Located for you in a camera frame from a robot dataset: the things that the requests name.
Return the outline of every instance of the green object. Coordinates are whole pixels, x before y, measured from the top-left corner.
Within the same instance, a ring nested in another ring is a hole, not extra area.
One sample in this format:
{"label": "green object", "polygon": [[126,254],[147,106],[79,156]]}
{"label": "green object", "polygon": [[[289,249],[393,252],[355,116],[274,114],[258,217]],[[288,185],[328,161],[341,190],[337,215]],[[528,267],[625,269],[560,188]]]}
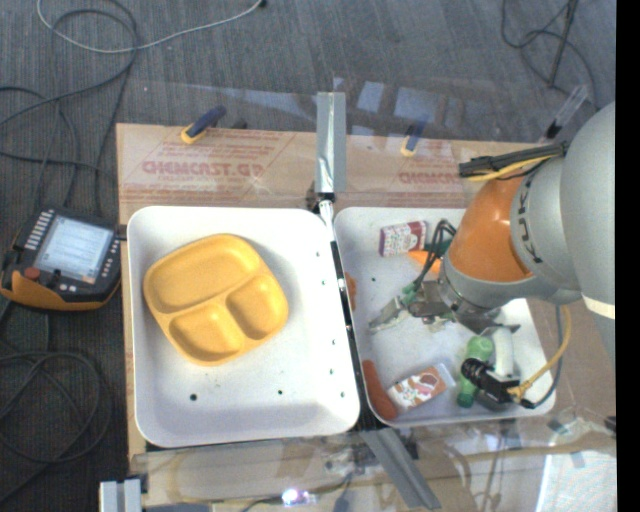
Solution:
{"label": "green object", "polygon": [[[484,336],[473,336],[467,343],[467,353],[465,359],[475,358],[480,361],[488,361],[493,354],[493,341]],[[469,408],[478,392],[478,388],[469,381],[464,375],[460,375],[460,392],[458,393],[458,405],[460,407]]]}

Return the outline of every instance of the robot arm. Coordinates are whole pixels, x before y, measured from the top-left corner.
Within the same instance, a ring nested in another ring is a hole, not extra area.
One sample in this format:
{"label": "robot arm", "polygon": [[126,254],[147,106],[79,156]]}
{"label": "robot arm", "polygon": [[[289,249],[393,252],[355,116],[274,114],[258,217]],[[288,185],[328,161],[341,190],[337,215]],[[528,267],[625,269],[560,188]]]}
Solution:
{"label": "robot arm", "polygon": [[615,104],[585,124],[565,156],[487,181],[444,256],[438,287],[462,321],[515,298],[582,297],[615,367]]}

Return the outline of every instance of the gray surface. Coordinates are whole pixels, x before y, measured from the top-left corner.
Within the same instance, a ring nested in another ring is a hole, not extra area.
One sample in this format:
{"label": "gray surface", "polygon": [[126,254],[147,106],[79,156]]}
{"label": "gray surface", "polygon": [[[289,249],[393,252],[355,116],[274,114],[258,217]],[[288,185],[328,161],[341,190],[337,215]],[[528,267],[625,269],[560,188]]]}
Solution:
{"label": "gray surface", "polygon": [[[248,0],[123,0],[138,20],[143,41],[233,15]],[[0,0],[0,86],[30,87],[50,97],[108,76],[124,57],[86,52],[52,39],[39,21],[35,1]],[[111,8],[111,2],[47,0],[52,19],[78,6]],[[544,26],[562,2],[507,2],[506,33],[521,39]],[[524,52],[500,38],[499,2],[435,0],[269,0],[266,9],[235,23],[180,37],[140,51],[124,89],[116,120],[186,124],[212,104],[224,102],[221,126],[239,118],[251,128],[315,131],[311,96],[339,90],[347,95],[347,122],[353,132],[402,135],[424,117],[431,138],[534,142],[560,109],[565,95],[549,87],[526,65],[550,70],[557,40],[545,36]],[[66,19],[65,33],[90,45],[112,47],[127,40],[113,21],[93,15]],[[549,30],[559,33],[561,21]],[[615,98],[616,3],[580,3],[569,40],[587,59],[595,82],[590,99],[604,106]],[[58,85],[52,81],[52,55]],[[568,48],[556,85],[570,91],[587,84],[589,73]],[[78,132],[78,158],[99,162],[101,212],[117,218],[116,159],[109,129],[121,80],[99,91],[65,99],[61,106]],[[0,92],[0,120],[33,103],[15,92]],[[560,138],[570,139],[594,110],[583,106]],[[0,149],[43,155],[53,126],[51,108],[40,108],[0,126]],[[103,137],[107,134],[104,150]],[[68,137],[60,136],[53,155],[69,158]],[[0,157],[0,243],[3,250],[34,202],[62,201],[71,180],[68,166],[46,169],[43,197],[35,197],[39,167]],[[94,173],[79,172],[70,205],[94,212]],[[88,459],[56,466],[11,497],[3,510],[88,510],[97,507],[97,481],[126,476],[122,302],[82,315],[52,315],[52,348],[79,351],[96,361],[113,395],[113,417],[104,441]],[[42,315],[13,308],[0,327],[1,339],[20,349],[44,346]],[[9,349],[0,345],[0,353]],[[3,370],[0,404],[20,380],[19,370]],[[69,386],[87,389],[74,375]],[[38,388],[0,424],[0,431],[33,450],[56,446],[68,434],[69,413],[59,398]],[[0,448],[0,496],[38,466]],[[86,486],[85,479],[93,480]]]}

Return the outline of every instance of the yellow divided tray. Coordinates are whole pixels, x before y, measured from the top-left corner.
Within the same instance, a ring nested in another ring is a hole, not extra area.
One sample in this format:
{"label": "yellow divided tray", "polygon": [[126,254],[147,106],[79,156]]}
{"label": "yellow divided tray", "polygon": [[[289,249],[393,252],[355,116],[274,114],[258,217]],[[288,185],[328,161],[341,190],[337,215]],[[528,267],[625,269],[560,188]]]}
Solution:
{"label": "yellow divided tray", "polygon": [[144,297],[165,336],[187,360],[226,363],[285,325],[287,299],[243,238],[216,234],[185,245],[146,272]]}

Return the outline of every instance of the white cable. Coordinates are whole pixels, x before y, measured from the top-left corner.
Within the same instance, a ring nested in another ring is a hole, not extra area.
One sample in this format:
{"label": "white cable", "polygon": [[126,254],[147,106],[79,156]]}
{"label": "white cable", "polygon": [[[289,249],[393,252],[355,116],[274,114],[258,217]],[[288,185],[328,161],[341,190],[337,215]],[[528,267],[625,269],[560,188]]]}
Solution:
{"label": "white cable", "polygon": [[127,53],[127,52],[131,52],[133,50],[144,50],[146,48],[151,48],[152,46],[156,46],[159,45],[161,43],[165,43],[171,39],[174,39],[176,37],[179,36],[183,36],[185,34],[190,34],[192,32],[198,32],[200,30],[206,30],[209,28],[213,28],[213,27],[218,27],[220,25],[223,25],[225,23],[230,23],[232,21],[236,21],[240,18],[242,18],[243,16],[246,16],[247,14],[252,13],[253,11],[255,11],[258,6],[262,3],[263,0],[258,0],[256,3],[254,3],[251,7],[249,7],[247,10],[241,12],[240,14],[236,14],[235,16],[232,16],[231,18],[227,18],[224,20],[219,20],[219,21],[214,21],[212,23],[208,23],[206,25],[202,25],[199,27],[194,27],[194,28],[189,28],[186,30],[181,30],[180,32],[176,32],[175,34],[171,34],[167,37],[163,37],[162,39],[158,39],[157,41],[153,41],[151,43],[147,43],[144,44],[142,46],[138,46],[137,48],[122,48],[119,50],[103,50],[101,48],[94,48],[92,46],[87,46],[84,45],[78,41],[76,41],[75,39],[71,39],[69,36],[64,35],[61,32],[58,32],[57,30],[54,30],[53,26],[45,19],[44,15],[42,14],[42,0],[36,0],[36,10],[38,12],[38,17],[40,18],[40,21],[42,21],[42,23],[44,23],[44,25],[49,28],[50,30],[54,30],[54,32],[56,33],[56,35],[58,35],[59,37],[61,37],[62,39],[64,39],[65,41],[68,41],[69,43],[78,46],[79,48],[83,48],[85,50],[89,50],[91,52],[96,52],[96,53],[107,53],[107,54],[116,54],[116,53]]}

